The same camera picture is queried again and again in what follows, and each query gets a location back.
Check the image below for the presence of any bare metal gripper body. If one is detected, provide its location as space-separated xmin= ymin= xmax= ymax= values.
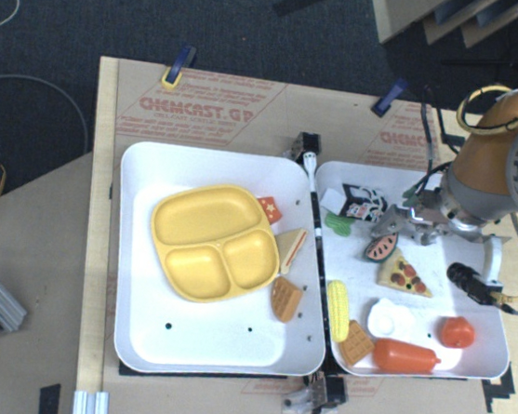
xmin=405 ymin=187 xmax=492 ymax=240

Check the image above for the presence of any toy watermelon slice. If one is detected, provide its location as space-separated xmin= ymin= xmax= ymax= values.
xmin=362 ymin=228 xmax=400 ymax=267

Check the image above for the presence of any black and white milk carton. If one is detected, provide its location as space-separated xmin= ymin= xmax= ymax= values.
xmin=337 ymin=182 xmax=391 ymax=225

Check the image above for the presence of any toy pizza slice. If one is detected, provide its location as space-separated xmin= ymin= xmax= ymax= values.
xmin=374 ymin=245 xmax=439 ymax=300

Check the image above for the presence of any green toy vegetable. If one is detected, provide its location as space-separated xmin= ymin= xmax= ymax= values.
xmin=322 ymin=210 xmax=355 ymax=239

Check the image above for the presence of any thin black and white rod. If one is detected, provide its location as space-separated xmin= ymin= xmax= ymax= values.
xmin=277 ymin=151 xmax=356 ymax=376

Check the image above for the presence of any white toy fried egg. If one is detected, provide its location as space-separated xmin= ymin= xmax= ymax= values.
xmin=365 ymin=295 xmax=419 ymax=344

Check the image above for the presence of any small orange toy pepper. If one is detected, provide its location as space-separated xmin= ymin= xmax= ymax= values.
xmin=438 ymin=313 xmax=480 ymax=353

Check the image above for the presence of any yellow toy corn cob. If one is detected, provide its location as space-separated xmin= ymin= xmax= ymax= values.
xmin=319 ymin=278 xmax=356 ymax=345

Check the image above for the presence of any toy sandwich triangle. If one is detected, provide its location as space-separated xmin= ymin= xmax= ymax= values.
xmin=269 ymin=224 xmax=310 ymax=278

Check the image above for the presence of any red cube with star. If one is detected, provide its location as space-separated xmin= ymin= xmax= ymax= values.
xmin=253 ymin=194 xmax=286 ymax=227

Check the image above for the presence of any brown toy waffle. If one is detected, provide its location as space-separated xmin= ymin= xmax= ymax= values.
xmin=267 ymin=274 xmax=306 ymax=327
xmin=336 ymin=317 xmax=379 ymax=371

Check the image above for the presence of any white plastic tray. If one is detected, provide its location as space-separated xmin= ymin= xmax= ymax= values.
xmin=95 ymin=137 xmax=351 ymax=394
xmin=290 ymin=157 xmax=518 ymax=395

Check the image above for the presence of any yellow divided plate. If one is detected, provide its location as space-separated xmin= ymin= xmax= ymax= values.
xmin=140 ymin=175 xmax=290 ymax=313

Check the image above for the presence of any brown cardboard board red print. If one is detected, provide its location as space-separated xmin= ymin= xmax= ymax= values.
xmin=73 ymin=58 xmax=518 ymax=414

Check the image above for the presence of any black cylinder on white bracket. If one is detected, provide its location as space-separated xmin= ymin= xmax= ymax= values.
xmin=443 ymin=227 xmax=512 ymax=309

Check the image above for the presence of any black block with thin wires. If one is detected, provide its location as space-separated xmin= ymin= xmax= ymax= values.
xmin=282 ymin=367 xmax=352 ymax=414
xmin=286 ymin=129 xmax=324 ymax=164

